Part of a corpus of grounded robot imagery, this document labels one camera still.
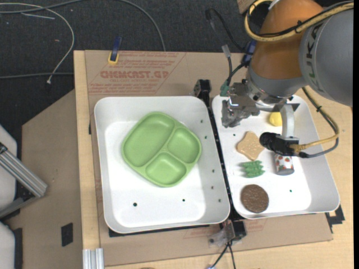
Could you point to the tan bread slice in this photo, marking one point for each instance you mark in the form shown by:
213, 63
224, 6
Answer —
249, 147

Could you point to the thin black rod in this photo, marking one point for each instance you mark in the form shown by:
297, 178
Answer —
221, 155

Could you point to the green pea pods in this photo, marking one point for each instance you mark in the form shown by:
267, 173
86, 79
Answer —
252, 169

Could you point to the yellow lemon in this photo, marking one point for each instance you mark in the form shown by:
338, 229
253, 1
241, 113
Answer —
275, 119

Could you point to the white can with strawberry print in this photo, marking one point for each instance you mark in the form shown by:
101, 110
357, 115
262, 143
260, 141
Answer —
284, 165

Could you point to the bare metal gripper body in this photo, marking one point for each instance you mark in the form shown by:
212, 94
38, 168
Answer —
241, 94

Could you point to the brown round biscuit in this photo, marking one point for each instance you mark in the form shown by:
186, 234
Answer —
254, 198

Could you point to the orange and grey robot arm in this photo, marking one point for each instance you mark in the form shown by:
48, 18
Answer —
283, 55

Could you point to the black cylinder on white bracket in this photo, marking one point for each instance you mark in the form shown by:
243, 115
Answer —
276, 143

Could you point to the white plastic tray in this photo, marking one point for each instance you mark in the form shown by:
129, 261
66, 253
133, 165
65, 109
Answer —
157, 206
303, 183

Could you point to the brown cardboard board red print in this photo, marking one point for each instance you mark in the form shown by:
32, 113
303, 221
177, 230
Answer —
146, 77

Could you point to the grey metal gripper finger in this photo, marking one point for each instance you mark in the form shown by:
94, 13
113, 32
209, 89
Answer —
226, 115
242, 116

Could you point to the green divided plate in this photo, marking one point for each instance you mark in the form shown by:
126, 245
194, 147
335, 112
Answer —
160, 147

